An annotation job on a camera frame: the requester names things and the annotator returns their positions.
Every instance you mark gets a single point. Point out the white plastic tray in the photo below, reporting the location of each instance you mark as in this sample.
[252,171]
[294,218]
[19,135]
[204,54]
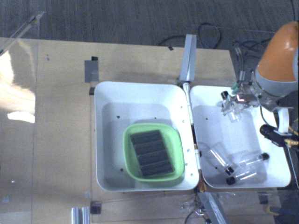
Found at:
[144,108]
[236,136]

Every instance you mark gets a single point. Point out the black cylinder on white bracket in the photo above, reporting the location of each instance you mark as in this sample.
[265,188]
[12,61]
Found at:
[271,133]

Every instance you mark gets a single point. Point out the green plastic bowl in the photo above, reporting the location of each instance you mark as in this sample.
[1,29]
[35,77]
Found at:
[130,148]

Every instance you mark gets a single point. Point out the black ribbed block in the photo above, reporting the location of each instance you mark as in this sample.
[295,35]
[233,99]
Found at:
[151,153]

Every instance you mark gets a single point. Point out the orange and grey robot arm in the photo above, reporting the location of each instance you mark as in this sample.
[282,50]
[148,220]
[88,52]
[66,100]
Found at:
[278,55]

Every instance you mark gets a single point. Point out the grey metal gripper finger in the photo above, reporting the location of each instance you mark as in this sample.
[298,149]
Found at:
[244,107]
[227,107]

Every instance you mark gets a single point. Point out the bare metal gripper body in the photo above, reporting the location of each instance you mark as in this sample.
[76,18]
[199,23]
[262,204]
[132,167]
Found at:
[251,94]

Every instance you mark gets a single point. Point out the clear plastic bottle black cap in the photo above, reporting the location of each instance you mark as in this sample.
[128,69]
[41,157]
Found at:
[218,157]
[234,116]
[243,177]
[252,159]

